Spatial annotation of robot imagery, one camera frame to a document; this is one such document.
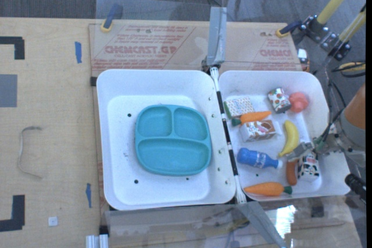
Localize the brown cardboard board red print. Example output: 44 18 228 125
88 21 303 214

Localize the orange carrot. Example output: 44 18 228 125
231 110 273 127
243 181 294 197

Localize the yellow banana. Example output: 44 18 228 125
278 120 301 158

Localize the white plastic tray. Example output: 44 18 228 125
96 68 237 211
217 70 352 202

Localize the orange brown sausage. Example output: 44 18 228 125
285 159 299 186

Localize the black and white milk carton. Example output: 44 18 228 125
297 151 321 183

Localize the white carton orange green print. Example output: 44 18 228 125
223 96 256 120

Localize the black cylinder on white bracket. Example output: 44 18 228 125
345 173 367 199

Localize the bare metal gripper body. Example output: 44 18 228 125
313 131 366 168

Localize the pink toy doughnut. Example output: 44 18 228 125
288 91 310 114

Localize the blue bottle white cap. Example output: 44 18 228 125
236 148 284 170

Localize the blue divided plate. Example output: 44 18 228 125
134 104 213 177

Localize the brown and white carton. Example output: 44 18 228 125
238 119 282 143

